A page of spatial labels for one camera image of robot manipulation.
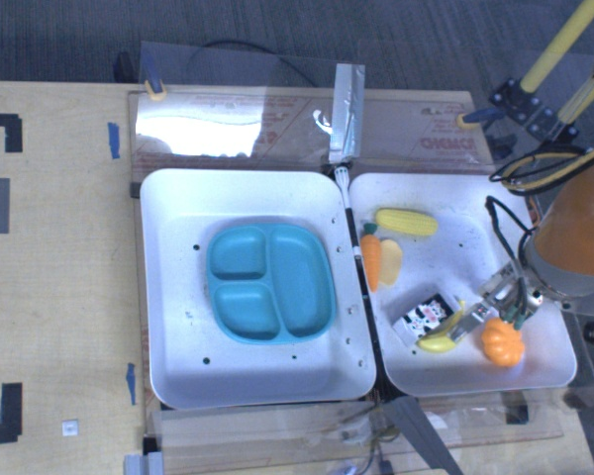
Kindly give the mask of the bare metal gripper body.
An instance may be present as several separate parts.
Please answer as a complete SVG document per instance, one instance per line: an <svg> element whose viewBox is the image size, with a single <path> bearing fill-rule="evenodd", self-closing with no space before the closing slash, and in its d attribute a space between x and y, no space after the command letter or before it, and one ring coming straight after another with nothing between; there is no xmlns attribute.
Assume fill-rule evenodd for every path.
<svg viewBox="0 0 594 475"><path fill-rule="evenodd" d="M542 290L508 263L478 288L481 304L499 315L534 315L544 302Z"/></svg>

